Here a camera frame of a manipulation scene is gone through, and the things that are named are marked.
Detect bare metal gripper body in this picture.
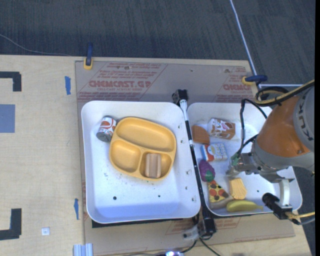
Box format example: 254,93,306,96
234,151,262,175

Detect yellow ridged toy food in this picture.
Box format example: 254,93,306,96
228,177,248,201

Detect white plastic tray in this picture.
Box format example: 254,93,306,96
186,101,304,217
80,100,202,225

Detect purple grapes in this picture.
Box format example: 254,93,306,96
198,159,217,183

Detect white and orange carton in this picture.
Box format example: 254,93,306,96
199,142,229,163

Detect pizza slice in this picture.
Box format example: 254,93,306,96
206,179,235,210

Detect yellow banana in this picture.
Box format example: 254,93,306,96
225,199,264,214

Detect thin black and white rod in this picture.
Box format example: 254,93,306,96
179,99,214,221

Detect white and brown carton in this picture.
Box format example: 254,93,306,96
207,117,237,141

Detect brown toast slice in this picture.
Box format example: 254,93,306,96
191,124,211,146

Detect pale wooden toy bread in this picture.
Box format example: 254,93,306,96
144,152,162,179

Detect yellow divided plate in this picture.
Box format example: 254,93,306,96
108,116,178,182

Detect brown cardboard board, red print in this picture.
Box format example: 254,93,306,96
74,58,296,251

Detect red and white can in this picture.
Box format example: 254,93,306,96
95,115,118,143

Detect black cylinder on white bracket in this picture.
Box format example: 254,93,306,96
261,177,294,221

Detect black block with thin wires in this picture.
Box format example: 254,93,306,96
197,216,217,237
171,88,189,105

